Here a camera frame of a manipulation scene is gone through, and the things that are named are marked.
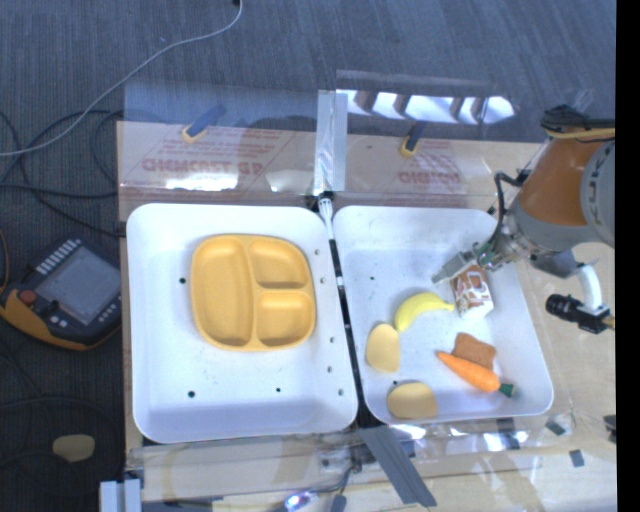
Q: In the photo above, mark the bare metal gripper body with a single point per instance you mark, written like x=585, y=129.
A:
x=492, y=256

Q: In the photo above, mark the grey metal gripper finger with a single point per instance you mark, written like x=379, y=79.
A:
x=452, y=267

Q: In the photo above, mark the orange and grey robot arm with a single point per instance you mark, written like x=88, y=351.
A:
x=555, y=185

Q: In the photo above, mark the white carton with orange print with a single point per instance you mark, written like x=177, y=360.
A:
x=472, y=295

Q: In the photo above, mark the yellow banana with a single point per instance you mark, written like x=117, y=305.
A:
x=417, y=305

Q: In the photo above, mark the white plastic tray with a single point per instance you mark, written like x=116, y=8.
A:
x=165, y=390
x=400, y=240

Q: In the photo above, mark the brown biscuit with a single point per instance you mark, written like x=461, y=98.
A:
x=477, y=350

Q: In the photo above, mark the orange carrot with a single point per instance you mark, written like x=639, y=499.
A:
x=472, y=374

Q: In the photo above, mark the yellow divided plate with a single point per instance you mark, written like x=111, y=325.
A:
x=222, y=290

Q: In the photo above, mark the brown cardboard board red print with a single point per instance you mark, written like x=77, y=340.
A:
x=215, y=165

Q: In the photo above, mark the black cylinder on white bracket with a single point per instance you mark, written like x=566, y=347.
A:
x=580, y=306

